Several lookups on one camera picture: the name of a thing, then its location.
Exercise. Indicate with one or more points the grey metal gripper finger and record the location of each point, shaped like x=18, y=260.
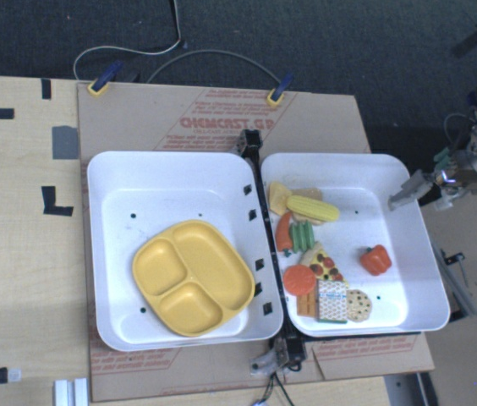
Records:
x=409, y=188

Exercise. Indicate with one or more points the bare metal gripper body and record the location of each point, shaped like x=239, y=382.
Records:
x=469, y=171

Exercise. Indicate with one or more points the white plastic tray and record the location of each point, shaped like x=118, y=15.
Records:
x=120, y=176
x=395, y=235

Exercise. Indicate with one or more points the orange toy bell pepper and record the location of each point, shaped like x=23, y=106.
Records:
x=375, y=260

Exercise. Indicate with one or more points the yellow toy corn cob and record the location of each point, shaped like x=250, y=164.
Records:
x=312, y=208

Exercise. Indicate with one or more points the toy pizza slice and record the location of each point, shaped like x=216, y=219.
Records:
x=325, y=264

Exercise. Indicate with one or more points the green toy beans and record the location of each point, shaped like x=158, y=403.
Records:
x=302, y=236

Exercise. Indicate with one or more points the tan toy biscuit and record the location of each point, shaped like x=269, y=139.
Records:
x=359, y=306

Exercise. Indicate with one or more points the yellow toy chip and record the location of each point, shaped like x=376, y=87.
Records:
x=277, y=197

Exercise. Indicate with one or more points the orange toy carrot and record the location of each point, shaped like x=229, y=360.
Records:
x=282, y=233

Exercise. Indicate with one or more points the small patterned carton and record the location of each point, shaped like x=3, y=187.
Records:
x=332, y=300

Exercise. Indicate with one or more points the orange toy pumpkin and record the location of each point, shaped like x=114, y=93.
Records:
x=299, y=279

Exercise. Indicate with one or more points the thin black rod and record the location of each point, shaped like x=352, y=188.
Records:
x=266, y=210

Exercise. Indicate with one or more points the orange toy waffle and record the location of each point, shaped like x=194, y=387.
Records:
x=305, y=306

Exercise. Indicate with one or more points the yellow divided plate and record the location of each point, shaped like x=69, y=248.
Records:
x=204, y=252

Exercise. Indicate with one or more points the brown cardboard board red print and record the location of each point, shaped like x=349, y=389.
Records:
x=145, y=116

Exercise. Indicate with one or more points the black cylinder on white bracket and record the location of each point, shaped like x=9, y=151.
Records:
x=431, y=195

